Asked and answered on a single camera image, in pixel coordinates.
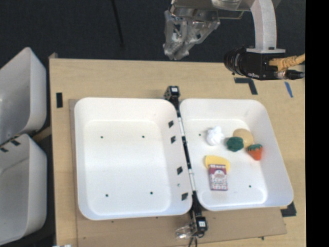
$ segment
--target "black floor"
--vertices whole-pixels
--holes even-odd
[[[115,21],[113,0],[0,0],[0,68],[24,47],[31,47],[48,67],[60,58],[169,61],[163,53],[163,12],[170,0],[115,0],[124,47]],[[282,0],[276,9],[278,47],[288,56],[305,52],[306,0]],[[182,61],[222,62],[224,54],[254,45],[253,20],[222,20],[201,45]],[[51,166],[50,139],[41,144]],[[54,234],[52,168],[49,168],[48,217],[44,228],[6,247],[50,247]]]

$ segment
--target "wooden table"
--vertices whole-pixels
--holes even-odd
[[[177,217],[90,221],[76,206],[69,100],[84,97],[162,98],[178,85],[180,99],[255,99],[267,109],[294,189],[297,216],[282,218],[279,208],[204,211],[209,222],[204,247],[306,245],[305,80],[236,83],[223,64],[192,62],[50,59],[51,132],[53,146],[56,240],[58,245],[178,246],[174,231],[189,221]]]

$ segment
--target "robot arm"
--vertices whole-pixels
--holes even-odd
[[[164,53],[170,60],[180,60],[189,50],[202,43],[220,25],[221,19],[240,19],[252,13],[255,47],[239,48],[225,55],[225,66],[234,74],[259,80],[298,79],[299,72],[283,73],[272,59],[284,58],[285,50],[277,48],[275,8],[281,0],[172,0],[166,19]]]

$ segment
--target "red strawberry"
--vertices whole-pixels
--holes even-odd
[[[263,146],[260,144],[251,145],[248,146],[247,151],[255,160],[260,160],[262,158]]]

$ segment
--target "empty white tray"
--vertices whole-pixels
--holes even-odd
[[[186,99],[180,105],[182,123],[194,173],[197,197],[208,210],[287,206],[293,189],[265,107],[255,100]],[[218,146],[206,142],[209,129],[221,126],[226,138],[234,130],[249,130],[255,143],[263,145],[260,161],[242,149],[232,152],[226,140]],[[211,191],[205,166],[206,155],[230,162],[228,191]]]
[[[78,203],[92,220],[186,213],[191,185],[175,108],[165,100],[75,105]]]
[[[46,69],[27,47],[0,69],[0,144],[39,130],[46,109]]]
[[[47,158],[26,134],[0,150],[0,245],[39,230],[46,219]]]

